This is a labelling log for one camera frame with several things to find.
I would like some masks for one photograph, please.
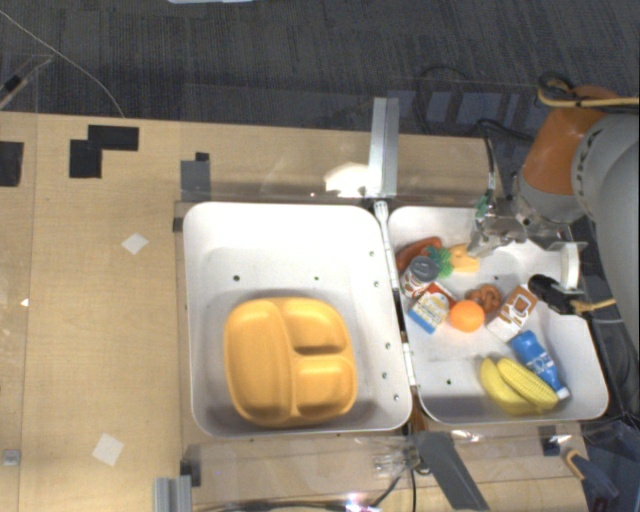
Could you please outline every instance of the can lid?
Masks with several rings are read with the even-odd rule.
[[[440,273],[440,267],[428,256],[416,256],[411,260],[409,269],[420,281],[433,281]]]
[[[558,398],[560,400],[564,400],[565,398],[569,398],[571,396],[571,393],[567,388],[560,388],[556,391],[556,395],[558,395]]]

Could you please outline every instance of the gray floor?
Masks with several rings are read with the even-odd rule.
[[[127,117],[368,129],[371,97],[396,95],[403,131],[463,134],[479,116],[535,128],[532,86],[547,70],[620,94],[639,87],[635,0],[3,0],[0,8],[98,77]],[[22,57],[50,53],[5,18],[0,37],[2,81]],[[10,108],[118,115],[60,58],[40,70],[34,101],[25,95]]]

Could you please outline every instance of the yellow corn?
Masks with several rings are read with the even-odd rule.
[[[558,397],[551,386],[513,359],[500,359],[498,371],[509,386],[541,409],[553,409],[558,403]]]

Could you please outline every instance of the white plastic tray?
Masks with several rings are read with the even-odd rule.
[[[388,267],[375,218],[354,206],[202,203],[184,220],[193,414],[214,436],[385,431],[411,395]],[[326,301],[343,316],[358,371],[349,413],[318,427],[268,430],[234,409],[223,327],[238,304],[273,296]]]
[[[445,247],[468,243],[474,211],[467,208],[404,207],[394,211],[389,231],[394,250],[417,240],[438,236]],[[481,284],[495,285],[506,297],[531,275],[560,278],[560,253],[545,252],[532,242],[511,244],[481,260],[475,274],[455,273],[442,283],[456,296]],[[403,299],[406,312],[413,301]],[[563,421],[596,418],[605,411],[608,393],[602,369],[584,320],[561,316],[538,302],[526,324],[554,359],[560,379],[571,398],[544,416],[514,418],[488,398],[480,385],[478,369],[489,354],[515,354],[484,327],[465,334],[445,324],[432,335],[406,317],[420,398],[427,412],[448,424],[486,424]]]

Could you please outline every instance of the banana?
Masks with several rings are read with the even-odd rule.
[[[513,416],[540,414],[540,410],[536,406],[516,393],[504,381],[498,367],[489,357],[486,357],[480,365],[480,383],[506,413]]]
[[[513,359],[500,359],[498,371],[509,386],[540,409],[547,411],[558,403],[558,395],[551,386]]]

